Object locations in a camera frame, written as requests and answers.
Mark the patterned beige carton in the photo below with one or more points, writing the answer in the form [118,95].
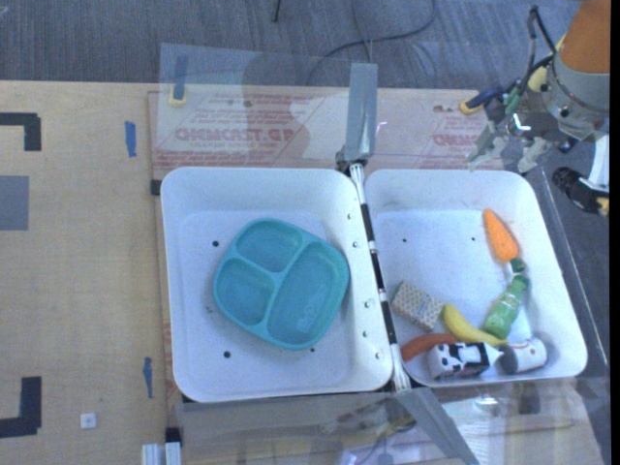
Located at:
[416,305]

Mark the orange carrot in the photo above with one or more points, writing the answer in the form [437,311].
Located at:
[501,238]

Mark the white can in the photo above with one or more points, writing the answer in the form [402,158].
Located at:
[528,355]

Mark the black and white carton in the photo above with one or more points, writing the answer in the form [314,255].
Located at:
[455,360]

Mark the yellow banana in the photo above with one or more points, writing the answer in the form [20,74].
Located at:
[460,325]

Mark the black cylinder on white bracket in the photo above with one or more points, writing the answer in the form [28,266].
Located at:
[579,187]

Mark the teal divided plate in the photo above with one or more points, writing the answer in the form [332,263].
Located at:
[281,284]

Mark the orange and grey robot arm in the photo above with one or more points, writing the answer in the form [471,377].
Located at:
[588,27]

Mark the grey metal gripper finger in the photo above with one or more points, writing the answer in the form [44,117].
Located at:
[486,150]
[532,155]

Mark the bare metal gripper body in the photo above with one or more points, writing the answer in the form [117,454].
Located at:
[537,126]

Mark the orange sausage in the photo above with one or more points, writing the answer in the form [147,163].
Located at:
[419,344]

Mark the white plastic tray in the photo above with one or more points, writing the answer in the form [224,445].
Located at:
[203,356]
[436,240]

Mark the green bottle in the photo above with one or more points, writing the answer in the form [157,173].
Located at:
[505,308]

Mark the brown cardboard board red print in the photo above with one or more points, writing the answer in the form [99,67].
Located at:
[271,133]

